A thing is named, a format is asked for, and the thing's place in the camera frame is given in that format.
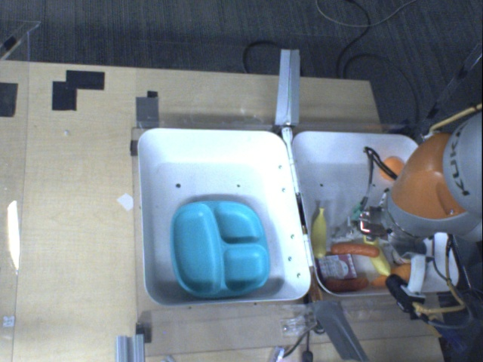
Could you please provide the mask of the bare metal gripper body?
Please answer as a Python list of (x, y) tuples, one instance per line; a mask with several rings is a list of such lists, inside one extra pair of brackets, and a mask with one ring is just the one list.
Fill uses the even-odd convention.
[(386, 210), (382, 207), (369, 207), (358, 218), (358, 230), (369, 240), (387, 238), (390, 233), (386, 221)]

